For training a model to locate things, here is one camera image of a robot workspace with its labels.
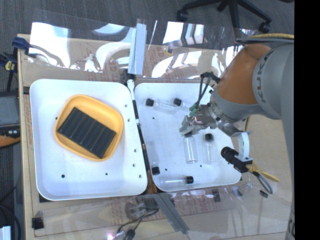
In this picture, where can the thin black and white rod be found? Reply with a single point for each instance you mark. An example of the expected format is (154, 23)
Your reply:
(139, 124)

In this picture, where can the black ribbed rectangular tray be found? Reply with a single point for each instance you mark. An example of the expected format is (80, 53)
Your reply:
(86, 132)

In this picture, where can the white plastic tray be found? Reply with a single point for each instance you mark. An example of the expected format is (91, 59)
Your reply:
(82, 181)
(170, 134)

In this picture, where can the brown cardboard board red print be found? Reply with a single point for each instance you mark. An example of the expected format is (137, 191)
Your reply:
(262, 144)

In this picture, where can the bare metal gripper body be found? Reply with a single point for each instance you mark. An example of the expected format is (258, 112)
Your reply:
(206, 117)

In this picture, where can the black cylinder on white bracket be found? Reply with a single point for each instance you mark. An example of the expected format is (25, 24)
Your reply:
(233, 156)

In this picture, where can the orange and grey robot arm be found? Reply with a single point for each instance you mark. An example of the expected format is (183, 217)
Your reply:
(262, 84)

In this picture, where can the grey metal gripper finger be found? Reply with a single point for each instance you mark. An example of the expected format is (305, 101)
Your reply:
(186, 125)
(196, 129)

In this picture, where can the clear plastic bottle black cap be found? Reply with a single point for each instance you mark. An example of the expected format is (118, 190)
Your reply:
(160, 106)
(176, 181)
(177, 101)
(209, 150)
(155, 167)
(190, 150)

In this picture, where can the yellow plate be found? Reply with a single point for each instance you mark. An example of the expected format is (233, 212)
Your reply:
(72, 104)

